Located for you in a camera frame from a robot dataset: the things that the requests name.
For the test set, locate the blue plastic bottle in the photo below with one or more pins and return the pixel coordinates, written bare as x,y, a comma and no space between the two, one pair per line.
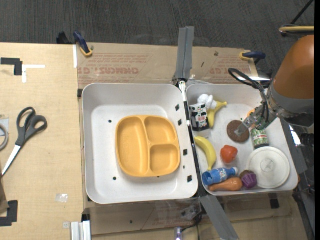
217,176

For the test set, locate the orange toy drumstick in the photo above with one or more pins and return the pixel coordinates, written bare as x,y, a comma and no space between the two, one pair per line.
230,184

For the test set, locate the orange divided plate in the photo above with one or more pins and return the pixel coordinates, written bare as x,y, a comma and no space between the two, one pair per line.
132,144

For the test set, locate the brown cardboard board red print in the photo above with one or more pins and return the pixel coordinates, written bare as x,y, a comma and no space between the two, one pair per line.
140,64

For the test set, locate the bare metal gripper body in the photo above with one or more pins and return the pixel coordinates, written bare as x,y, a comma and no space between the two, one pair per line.
268,112

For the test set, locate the cow print milk carton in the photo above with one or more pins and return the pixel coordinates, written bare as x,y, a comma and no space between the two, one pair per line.
199,117

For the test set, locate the yellow banana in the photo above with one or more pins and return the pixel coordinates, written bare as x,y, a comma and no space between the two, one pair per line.
208,149
212,114

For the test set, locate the small green can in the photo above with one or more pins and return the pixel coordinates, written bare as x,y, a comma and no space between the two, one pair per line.
260,139

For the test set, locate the grey tape roll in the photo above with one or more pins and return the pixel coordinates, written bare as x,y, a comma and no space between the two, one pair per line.
2,140

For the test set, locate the thin black and white rod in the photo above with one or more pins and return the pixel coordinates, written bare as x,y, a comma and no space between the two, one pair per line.
188,124

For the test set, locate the purple cupcake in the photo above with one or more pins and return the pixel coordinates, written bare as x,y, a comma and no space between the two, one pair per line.
250,180

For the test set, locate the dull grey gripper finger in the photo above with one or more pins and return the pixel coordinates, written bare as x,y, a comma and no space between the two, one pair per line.
243,127

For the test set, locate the black cylinder on white bracket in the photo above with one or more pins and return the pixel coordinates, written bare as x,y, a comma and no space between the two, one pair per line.
308,140

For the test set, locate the white plastic tray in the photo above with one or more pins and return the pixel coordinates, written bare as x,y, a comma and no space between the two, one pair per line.
105,174
280,134

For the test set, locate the brown round biscuit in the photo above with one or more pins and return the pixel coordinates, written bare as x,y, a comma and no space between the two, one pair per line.
233,131

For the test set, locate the white round lid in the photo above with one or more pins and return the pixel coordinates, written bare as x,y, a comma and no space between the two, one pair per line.
268,167

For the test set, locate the white swirled toy cream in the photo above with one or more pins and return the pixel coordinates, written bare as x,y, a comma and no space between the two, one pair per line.
205,99

